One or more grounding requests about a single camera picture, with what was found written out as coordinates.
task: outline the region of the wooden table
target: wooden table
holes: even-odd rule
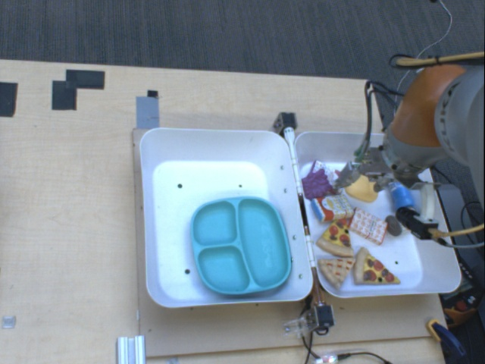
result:
[[[105,88],[79,89],[76,111],[53,111],[52,81],[65,80],[67,69],[104,71]],[[288,111],[301,131],[365,128],[362,80],[0,61],[0,82],[18,83],[14,117],[0,118],[0,317],[17,317],[15,328],[0,329],[0,362],[115,362],[117,338],[140,333],[137,96],[158,91],[162,127],[268,130]],[[437,295],[379,299],[382,314],[369,299],[331,302],[336,326],[315,341],[317,353],[366,349],[394,363],[443,362],[424,327],[431,318],[444,324]],[[158,327],[180,347],[148,362],[294,363],[306,355],[296,339],[262,343],[264,331],[250,324],[240,345],[228,337],[218,352]],[[147,339],[148,353],[154,344]]]

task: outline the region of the blue plastic plate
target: blue plastic plate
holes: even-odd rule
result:
[[[191,238],[207,287],[240,295],[280,286],[291,270],[288,237],[277,210],[263,199],[219,199],[197,209]]]

